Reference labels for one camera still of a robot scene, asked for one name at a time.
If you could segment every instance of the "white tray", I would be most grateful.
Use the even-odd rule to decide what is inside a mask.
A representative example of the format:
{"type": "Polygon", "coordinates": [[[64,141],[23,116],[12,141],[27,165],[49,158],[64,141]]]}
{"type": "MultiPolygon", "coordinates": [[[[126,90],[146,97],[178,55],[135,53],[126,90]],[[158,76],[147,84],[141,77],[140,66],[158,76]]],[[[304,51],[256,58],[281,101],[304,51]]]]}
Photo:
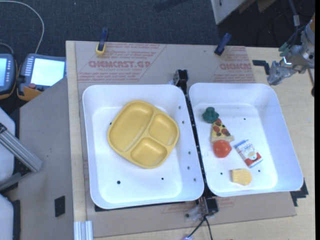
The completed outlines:
{"type": "Polygon", "coordinates": [[[189,89],[209,189],[220,197],[296,191],[303,184],[301,168],[274,90],[260,83],[196,83],[189,89]],[[203,120],[215,108],[234,141],[225,158],[213,153],[212,125],[203,120]],[[234,146],[249,140],[263,161],[248,168],[234,146]],[[252,182],[232,182],[231,170],[246,168],[252,182]]]}
{"type": "Polygon", "coordinates": [[[0,232],[1,240],[12,240],[14,234],[14,207],[0,194],[0,232]]]}
{"type": "Polygon", "coordinates": [[[170,84],[92,85],[82,95],[89,164],[90,194],[103,209],[193,201],[204,182],[185,96],[170,84]],[[165,162],[141,168],[109,145],[110,123],[129,102],[142,100],[177,123],[178,141],[165,162]]]}

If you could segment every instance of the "table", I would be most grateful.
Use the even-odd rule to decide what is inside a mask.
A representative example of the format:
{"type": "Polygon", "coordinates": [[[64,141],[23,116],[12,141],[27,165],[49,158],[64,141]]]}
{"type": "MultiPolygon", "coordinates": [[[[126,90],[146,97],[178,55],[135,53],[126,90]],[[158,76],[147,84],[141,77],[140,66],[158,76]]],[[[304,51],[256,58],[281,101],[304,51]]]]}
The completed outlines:
{"type": "MultiPolygon", "coordinates": [[[[72,170],[73,216],[75,222],[87,220],[84,170],[82,158],[81,126],[76,69],[76,41],[66,42],[68,68],[68,103],[70,125],[70,151],[72,170]]],[[[249,60],[264,60],[269,64],[279,59],[276,48],[246,47],[249,60]]],[[[253,66],[257,83],[268,84],[262,67],[253,66]]],[[[215,240],[247,239],[315,239],[315,137],[314,97],[311,95],[312,81],[308,73],[295,74],[282,84],[272,86],[279,103],[299,159],[308,189],[306,198],[298,200],[296,216],[212,225],[215,240]]],[[[156,232],[135,233],[96,238],[99,240],[172,240],[183,239],[194,227],[156,232]]],[[[201,226],[193,235],[195,239],[209,239],[206,226],[201,226]]]]}

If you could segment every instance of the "black bracket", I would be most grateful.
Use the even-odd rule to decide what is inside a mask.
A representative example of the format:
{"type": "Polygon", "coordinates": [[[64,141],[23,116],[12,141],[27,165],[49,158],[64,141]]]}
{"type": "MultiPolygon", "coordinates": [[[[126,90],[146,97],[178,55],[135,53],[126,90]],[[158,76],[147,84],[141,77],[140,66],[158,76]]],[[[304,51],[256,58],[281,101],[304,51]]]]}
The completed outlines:
{"type": "Polygon", "coordinates": [[[188,71],[186,69],[178,69],[173,76],[173,84],[180,87],[184,93],[187,95],[187,81],[189,79],[188,71]]]}
{"type": "Polygon", "coordinates": [[[253,65],[255,65],[255,66],[262,66],[262,67],[264,67],[265,74],[266,74],[267,76],[269,76],[269,74],[270,74],[270,66],[269,66],[269,64],[268,64],[265,60],[256,60],[256,59],[253,59],[253,60],[252,60],[252,63],[253,63],[253,65]]]}
{"type": "Polygon", "coordinates": [[[303,180],[303,184],[302,184],[302,187],[300,188],[300,190],[291,191],[290,194],[291,194],[294,206],[297,207],[298,206],[297,199],[298,198],[306,198],[307,195],[309,195],[305,180],[303,180]]]}
{"type": "Polygon", "coordinates": [[[21,205],[20,200],[12,201],[13,206],[13,240],[19,240],[20,239],[20,233],[21,233],[21,205]]]}

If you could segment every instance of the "divided plate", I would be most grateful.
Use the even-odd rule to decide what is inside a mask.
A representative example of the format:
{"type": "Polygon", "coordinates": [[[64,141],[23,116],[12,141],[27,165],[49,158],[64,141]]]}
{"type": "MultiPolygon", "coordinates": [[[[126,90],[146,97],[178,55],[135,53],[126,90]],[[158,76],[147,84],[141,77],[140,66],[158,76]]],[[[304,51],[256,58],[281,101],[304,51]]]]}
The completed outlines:
{"type": "Polygon", "coordinates": [[[200,161],[181,89],[170,84],[92,85],[83,92],[82,103],[90,194],[97,206],[110,210],[186,202],[203,194],[200,161]],[[125,105],[137,100],[170,116],[179,129],[170,155],[156,168],[137,166],[120,156],[108,142],[108,130],[116,116],[125,105]]]}
{"type": "Polygon", "coordinates": [[[189,89],[207,185],[220,197],[296,191],[303,184],[301,168],[274,90],[260,83],[196,83],[189,89]],[[212,124],[203,120],[213,107],[234,140],[231,152],[213,152],[212,124]],[[249,140],[263,161],[248,168],[235,146],[249,140]],[[232,170],[248,169],[248,185],[232,182],[232,170]]]}
{"type": "Polygon", "coordinates": [[[152,169],[163,164],[179,137],[176,122],[142,100],[126,104],[109,127],[110,146],[137,166],[152,169]]]}

